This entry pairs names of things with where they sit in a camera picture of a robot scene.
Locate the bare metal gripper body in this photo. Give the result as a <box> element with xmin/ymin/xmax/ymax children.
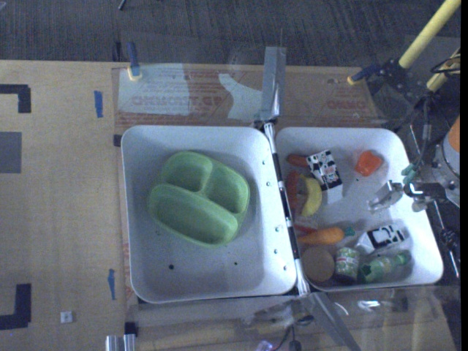
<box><xmin>403</xmin><ymin>166</ymin><xmax>461</xmax><ymax>208</ymax></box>

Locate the yellow banana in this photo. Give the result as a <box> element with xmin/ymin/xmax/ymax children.
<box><xmin>298</xmin><ymin>173</ymin><xmax>324</xmax><ymax>218</ymax></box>

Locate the red sausage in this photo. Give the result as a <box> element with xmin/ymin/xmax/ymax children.
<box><xmin>286</xmin><ymin>154</ymin><xmax>310</xmax><ymax>168</ymax></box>

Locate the orange toy pepper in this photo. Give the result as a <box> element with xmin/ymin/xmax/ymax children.
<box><xmin>353</xmin><ymin>150</ymin><xmax>385</xmax><ymax>178</ymax></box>

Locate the white plastic tray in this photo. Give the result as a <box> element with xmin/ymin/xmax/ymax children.
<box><xmin>273</xmin><ymin>126</ymin><xmax>445</xmax><ymax>293</ymax></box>
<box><xmin>120</xmin><ymin>124</ymin><xmax>298</xmax><ymax>304</ymax></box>

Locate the green plastic bottle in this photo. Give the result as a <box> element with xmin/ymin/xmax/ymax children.
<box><xmin>358</xmin><ymin>252</ymin><xmax>412</xmax><ymax>284</ymax></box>

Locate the red pizza slice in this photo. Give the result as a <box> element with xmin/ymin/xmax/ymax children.
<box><xmin>285</xmin><ymin>170</ymin><xmax>303</xmax><ymax>212</ymax></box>

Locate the brown round bread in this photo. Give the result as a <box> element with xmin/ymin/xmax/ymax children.
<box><xmin>301</xmin><ymin>246</ymin><xmax>336</xmax><ymax>284</ymax></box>

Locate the cow print milk carton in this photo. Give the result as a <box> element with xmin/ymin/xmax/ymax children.
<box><xmin>306</xmin><ymin>149</ymin><xmax>345</xmax><ymax>205</ymax></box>

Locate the orange carrot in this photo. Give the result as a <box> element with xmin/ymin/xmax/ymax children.
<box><xmin>296</xmin><ymin>226</ymin><xmax>357</xmax><ymax>246</ymax></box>

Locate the brown cardboard board red print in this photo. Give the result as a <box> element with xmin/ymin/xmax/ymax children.
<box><xmin>111</xmin><ymin>64</ymin><xmax>454</xmax><ymax>343</ymax></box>

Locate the black and white carton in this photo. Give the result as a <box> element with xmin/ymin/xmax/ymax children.
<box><xmin>355</xmin><ymin>224</ymin><xmax>409</xmax><ymax>256</ymax></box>

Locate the green divided plate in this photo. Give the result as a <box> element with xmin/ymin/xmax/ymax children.
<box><xmin>147</xmin><ymin>151</ymin><xmax>252</xmax><ymax>249</ymax></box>

